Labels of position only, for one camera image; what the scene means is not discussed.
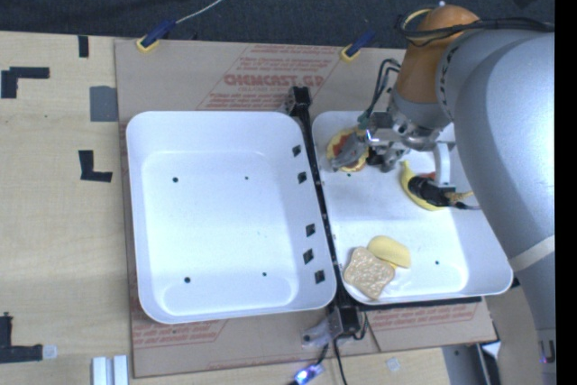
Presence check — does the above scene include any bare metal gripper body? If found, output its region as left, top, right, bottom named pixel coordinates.
left=368, top=112, right=441, bottom=152

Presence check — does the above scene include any yellow and red pizza slice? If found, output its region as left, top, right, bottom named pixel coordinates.
left=325, top=126, right=369, bottom=174

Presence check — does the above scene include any yellow banana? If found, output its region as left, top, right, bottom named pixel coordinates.
left=399, top=160, right=453, bottom=212

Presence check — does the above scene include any white plastic tray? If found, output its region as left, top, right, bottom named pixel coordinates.
left=124, top=110, right=338, bottom=325
left=311, top=110, right=515, bottom=306

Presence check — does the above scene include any thin black rod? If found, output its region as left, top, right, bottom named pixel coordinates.
left=298, top=103, right=351, bottom=312

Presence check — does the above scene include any yellow bread roll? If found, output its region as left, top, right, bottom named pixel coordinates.
left=366, top=234, right=413, bottom=270

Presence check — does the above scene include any brown toast slice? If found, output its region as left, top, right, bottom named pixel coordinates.
left=343, top=245, right=398, bottom=302

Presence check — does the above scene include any brown cardboard board red print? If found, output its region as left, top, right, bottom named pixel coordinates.
left=113, top=38, right=499, bottom=379

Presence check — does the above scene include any black cylinder on white bracket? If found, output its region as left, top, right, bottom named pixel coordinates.
left=408, top=142, right=453, bottom=200

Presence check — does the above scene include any black block with thin wires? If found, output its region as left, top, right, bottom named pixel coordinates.
left=330, top=304, right=367, bottom=340
left=286, top=86, right=313, bottom=117

